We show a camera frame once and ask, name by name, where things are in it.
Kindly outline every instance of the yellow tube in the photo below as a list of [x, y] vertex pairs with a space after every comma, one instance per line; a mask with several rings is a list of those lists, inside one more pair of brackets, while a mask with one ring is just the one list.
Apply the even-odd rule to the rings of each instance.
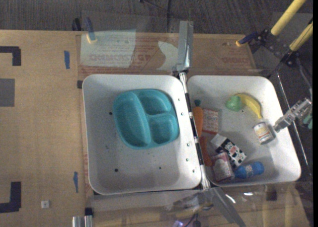
[[305, 28], [305, 30], [300, 34], [300, 36], [295, 41], [293, 41], [293, 43], [289, 46], [289, 48], [292, 51], [298, 51], [300, 47], [303, 46], [303, 44], [308, 41], [308, 39], [313, 35], [313, 33], [314, 33], [314, 22], [312, 22]]
[[307, 0], [294, 0], [272, 28], [272, 35], [278, 36], [306, 1]]

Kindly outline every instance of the gray square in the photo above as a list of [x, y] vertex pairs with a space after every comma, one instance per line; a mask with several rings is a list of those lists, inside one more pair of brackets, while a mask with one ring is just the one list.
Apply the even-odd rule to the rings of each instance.
[[0, 107], [14, 107], [15, 80], [0, 78]]

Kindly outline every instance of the blue bottle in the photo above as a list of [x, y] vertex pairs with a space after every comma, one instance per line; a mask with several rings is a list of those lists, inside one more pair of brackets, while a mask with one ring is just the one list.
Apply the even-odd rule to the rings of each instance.
[[264, 173], [264, 165], [257, 161], [252, 164], [246, 165], [246, 166], [240, 166], [235, 171], [235, 177], [236, 178], [249, 178], [254, 177], [256, 175], [261, 175]]

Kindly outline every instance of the tin can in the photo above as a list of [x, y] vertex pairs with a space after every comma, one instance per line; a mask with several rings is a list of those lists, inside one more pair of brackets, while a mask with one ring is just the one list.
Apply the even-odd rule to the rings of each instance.
[[258, 140], [260, 144], [265, 144], [274, 139], [273, 134], [269, 130], [267, 124], [265, 122], [261, 122], [253, 127], [256, 135], [258, 136]]

